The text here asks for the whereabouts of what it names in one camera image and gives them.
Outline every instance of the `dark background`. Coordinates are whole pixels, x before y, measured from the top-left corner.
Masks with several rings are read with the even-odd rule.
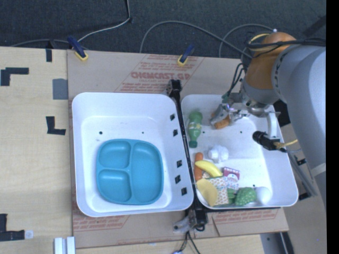
[[[145,33],[169,20],[188,22],[222,38],[240,25],[276,28],[297,39],[326,38],[326,0],[128,0],[132,21],[110,31],[90,35],[81,44],[91,50],[139,52]],[[77,39],[95,30],[117,25],[128,17],[125,0],[0,0],[0,46],[24,41]],[[245,26],[227,37],[243,49],[244,42],[265,29]],[[56,42],[55,48],[68,45]],[[218,57],[220,41],[184,24],[152,29],[142,52],[180,55],[195,45],[195,56]],[[45,48],[46,41],[23,47]],[[223,46],[222,57],[239,58]]]

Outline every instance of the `blue and yellow clip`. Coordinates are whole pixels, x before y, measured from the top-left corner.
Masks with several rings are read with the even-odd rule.
[[[75,55],[81,60],[85,61],[88,58],[88,54],[85,53],[84,49],[81,47],[80,43],[73,37],[67,37],[68,43],[73,47],[75,50]]]
[[[193,54],[193,52],[194,52],[194,45],[191,44],[186,49],[185,53],[182,54],[181,56],[179,56],[179,58],[177,60],[177,64],[181,67],[185,66],[185,64],[187,63],[187,60],[188,60],[188,56]]]

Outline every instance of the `cardboard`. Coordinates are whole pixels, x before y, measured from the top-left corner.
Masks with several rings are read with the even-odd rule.
[[[237,59],[189,57],[184,67],[177,56],[87,51],[81,61],[67,51],[70,162],[73,192],[73,235],[76,248],[182,240],[173,224],[185,212],[88,217],[76,204],[73,157],[72,100],[82,92],[165,93],[168,81],[180,79],[181,98],[190,94],[224,94],[233,79]],[[287,231],[282,208],[209,213],[209,222],[194,238]]]

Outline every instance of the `blue plate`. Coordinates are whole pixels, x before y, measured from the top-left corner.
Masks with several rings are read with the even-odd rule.
[[[96,184],[109,202],[146,205],[157,201],[164,188],[159,150],[141,140],[106,141],[97,153]]]

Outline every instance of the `orange carrot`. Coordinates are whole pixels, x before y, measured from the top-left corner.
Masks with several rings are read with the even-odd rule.
[[[197,152],[195,154],[195,160],[194,162],[203,160],[203,153],[202,152]],[[196,165],[194,165],[193,168],[194,171],[194,179],[197,182],[198,180],[200,180],[202,178],[202,169],[200,167],[197,167]]]

